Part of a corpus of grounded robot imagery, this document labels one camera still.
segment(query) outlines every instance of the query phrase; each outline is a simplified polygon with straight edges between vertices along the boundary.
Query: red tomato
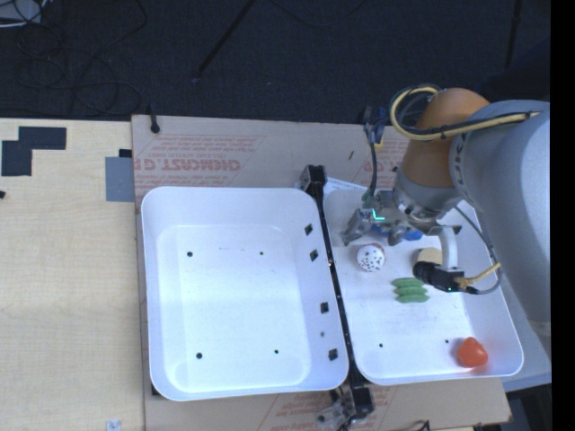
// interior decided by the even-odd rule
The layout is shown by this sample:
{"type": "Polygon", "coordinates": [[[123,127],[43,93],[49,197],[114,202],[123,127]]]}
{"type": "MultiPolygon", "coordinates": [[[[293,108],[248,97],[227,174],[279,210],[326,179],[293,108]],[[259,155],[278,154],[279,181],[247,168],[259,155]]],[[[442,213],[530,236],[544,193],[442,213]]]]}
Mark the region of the red tomato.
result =
{"type": "Polygon", "coordinates": [[[474,337],[465,339],[457,349],[457,358],[465,367],[477,367],[487,363],[487,351],[474,337]]]}

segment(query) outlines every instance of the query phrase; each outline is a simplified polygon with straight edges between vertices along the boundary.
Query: black tape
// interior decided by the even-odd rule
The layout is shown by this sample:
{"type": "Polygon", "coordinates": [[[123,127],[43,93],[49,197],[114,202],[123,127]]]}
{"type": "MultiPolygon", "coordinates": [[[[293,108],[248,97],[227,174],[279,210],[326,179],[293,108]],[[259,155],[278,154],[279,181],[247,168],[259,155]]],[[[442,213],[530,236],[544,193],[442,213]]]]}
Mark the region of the black tape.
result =
{"type": "Polygon", "coordinates": [[[31,176],[35,149],[66,150],[66,128],[19,127],[18,140],[2,142],[2,175],[31,176]]]}

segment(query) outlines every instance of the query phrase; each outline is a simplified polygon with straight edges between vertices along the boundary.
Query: yellow cable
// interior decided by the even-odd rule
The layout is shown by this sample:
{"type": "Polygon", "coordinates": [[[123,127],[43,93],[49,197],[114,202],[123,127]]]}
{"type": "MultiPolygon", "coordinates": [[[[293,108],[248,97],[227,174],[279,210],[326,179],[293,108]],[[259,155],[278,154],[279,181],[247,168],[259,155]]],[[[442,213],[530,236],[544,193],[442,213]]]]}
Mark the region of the yellow cable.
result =
{"type": "Polygon", "coordinates": [[[493,264],[492,266],[490,266],[489,268],[487,268],[482,273],[480,273],[479,275],[477,275],[476,277],[456,277],[456,282],[461,287],[469,286],[470,284],[476,283],[480,279],[483,279],[487,275],[491,274],[493,271],[495,271],[500,266],[501,266],[501,264],[499,262],[497,262],[497,263],[493,264]]]}
{"type": "Polygon", "coordinates": [[[394,128],[397,129],[397,131],[400,134],[403,134],[404,136],[408,137],[409,139],[413,139],[413,140],[423,140],[423,141],[436,140],[436,139],[445,138],[448,136],[455,136],[457,134],[462,134],[465,132],[476,131],[478,129],[491,128],[493,126],[503,125],[506,123],[516,123],[518,121],[525,121],[529,117],[532,117],[532,116],[539,113],[539,112],[515,113],[513,115],[508,115],[506,117],[500,117],[500,118],[495,118],[495,119],[486,119],[485,121],[481,121],[479,123],[473,123],[473,124],[470,124],[467,126],[462,126],[460,128],[457,128],[457,129],[449,129],[449,130],[446,130],[445,132],[437,132],[437,133],[425,134],[425,135],[413,134],[413,133],[409,132],[407,129],[405,129],[397,121],[397,118],[395,117],[395,111],[397,110],[399,103],[401,101],[403,101],[403,99],[405,99],[407,96],[409,96],[411,94],[415,94],[417,92],[432,92],[433,94],[436,94],[439,92],[439,90],[433,86],[421,86],[418,88],[406,90],[406,91],[400,93],[397,96],[397,98],[392,102],[390,112],[389,112],[389,118],[392,121],[394,128]]]}

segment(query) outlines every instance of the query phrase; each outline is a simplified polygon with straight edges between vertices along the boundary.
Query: metal bracket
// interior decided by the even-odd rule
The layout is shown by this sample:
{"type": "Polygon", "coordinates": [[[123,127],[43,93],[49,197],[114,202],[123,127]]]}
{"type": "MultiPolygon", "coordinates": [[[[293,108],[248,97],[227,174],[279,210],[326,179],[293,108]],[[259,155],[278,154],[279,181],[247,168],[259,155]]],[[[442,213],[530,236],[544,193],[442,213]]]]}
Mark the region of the metal bracket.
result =
{"type": "Polygon", "coordinates": [[[300,187],[305,193],[310,195],[317,205],[320,221],[322,224],[323,241],[325,242],[325,249],[327,251],[328,263],[332,273],[333,290],[335,291],[336,300],[338,303],[338,310],[340,312],[341,328],[345,345],[348,352],[349,359],[349,373],[348,383],[350,394],[352,398],[354,417],[364,418],[374,410],[371,392],[365,385],[366,379],[358,370],[355,361],[355,355],[351,346],[351,337],[349,335],[349,324],[343,306],[343,299],[341,297],[340,281],[338,279],[337,271],[335,268],[335,260],[333,259],[332,243],[330,241],[330,234],[325,219],[325,211],[323,210],[323,186],[327,182],[327,175],[323,166],[307,165],[300,177],[300,187]]]}
{"type": "Polygon", "coordinates": [[[315,419],[320,427],[337,431],[342,429],[354,417],[353,400],[350,391],[340,396],[330,407],[320,410],[315,419]]]}

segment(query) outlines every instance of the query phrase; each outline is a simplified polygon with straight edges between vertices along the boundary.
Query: white ball with holes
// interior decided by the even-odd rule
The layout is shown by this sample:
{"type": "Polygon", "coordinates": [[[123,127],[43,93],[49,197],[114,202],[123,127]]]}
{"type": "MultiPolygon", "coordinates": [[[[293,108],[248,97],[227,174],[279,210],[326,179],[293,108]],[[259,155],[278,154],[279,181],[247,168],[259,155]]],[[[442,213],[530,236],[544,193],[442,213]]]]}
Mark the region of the white ball with holes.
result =
{"type": "Polygon", "coordinates": [[[365,271],[378,271],[385,264],[384,248],[376,242],[358,249],[356,256],[359,266],[365,271]]]}

